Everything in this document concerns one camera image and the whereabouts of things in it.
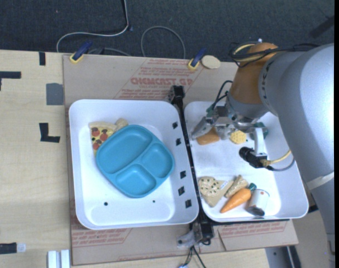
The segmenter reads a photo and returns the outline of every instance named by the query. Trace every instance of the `cardboard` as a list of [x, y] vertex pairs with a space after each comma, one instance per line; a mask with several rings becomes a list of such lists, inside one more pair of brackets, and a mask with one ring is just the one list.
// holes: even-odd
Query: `cardboard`
[[[66, 115], [79, 99], [166, 100], [172, 85], [183, 85], [184, 105], [192, 101], [213, 101], [221, 84], [233, 79], [237, 66], [221, 63], [218, 69], [201, 65], [187, 68], [187, 60], [86, 55], [79, 64], [63, 56]], [[92, 231], [77, 220], [72, 182], [69, 124], [66, 116], [71, 215], [72, 264], [96, 264], [124, 260], [187, 255], [177, 248], [176, 238], [189, 231], [189, 225]], [[292, 221], [215, 226], [215, 237], [200, 253], [247, 250], [298, 243]]]

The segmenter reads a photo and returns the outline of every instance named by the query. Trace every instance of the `black carpet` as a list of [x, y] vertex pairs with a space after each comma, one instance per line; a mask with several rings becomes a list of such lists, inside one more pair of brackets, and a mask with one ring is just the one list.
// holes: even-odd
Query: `black carpet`
[[[202, 48], [230, 60], [232, 42], [261, 38], [279, 46], [334, 42], [335, 0], [126, 0], [131, 31], [118, 37], [72, 36], [59, 50], [74, 52], [84, 41], [142, 56], [141, 36], [153, 26], [179, 34], [191, 58]], [[0, 49], [56, 51], [69, 32], [112, 34], [126, 24], [121, 0], [0, 0]], [[182, 46], [169, 31], [144, 38], [147, 56], [182, 58]]]

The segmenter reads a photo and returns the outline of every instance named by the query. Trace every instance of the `black hole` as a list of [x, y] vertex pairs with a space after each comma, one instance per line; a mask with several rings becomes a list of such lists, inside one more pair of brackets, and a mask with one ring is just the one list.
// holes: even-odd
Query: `black hole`
[[185, 201], [185, 208], [189, 208], [192, 206], [192, 201], [190, 199]]
[[179, 188], [178, 193], [179, 193], [179, 195], [184, 194], [185, 193], [184, 187]]

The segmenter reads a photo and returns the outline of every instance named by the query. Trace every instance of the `blue divided plate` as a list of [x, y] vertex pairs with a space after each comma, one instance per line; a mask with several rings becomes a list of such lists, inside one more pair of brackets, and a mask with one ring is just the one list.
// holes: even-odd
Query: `blue divided plate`
[[174, 158], [152, 132], [128, 125], [104, 142], [96, 153], [101, 173], [121, 192], [142, 198], [173, 172]]

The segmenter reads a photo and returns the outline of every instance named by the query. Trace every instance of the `wooden table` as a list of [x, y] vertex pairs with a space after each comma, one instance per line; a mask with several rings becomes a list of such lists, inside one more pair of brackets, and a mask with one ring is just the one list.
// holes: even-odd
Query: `wooden table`
[[[0, 243], [26, 244], [26, 252], [0, 255], [0, 267], [46, 267], [51, 250], [71, 249], [65, 108], [46, 104], [46, 84], [63, 84], [62, 54], [0, 50], [0, 71], [20, 71], [21, 79], [3, 78], [0, 89]], [[49, 123], [40, 142], [39, 123]], [[269, 267], [265, 250], [202, 255], [209, 267]], [[178, 267], [185, 257], [114, 262], [82, 267]], [[190, 267], [201, 267], [193, 257]]]

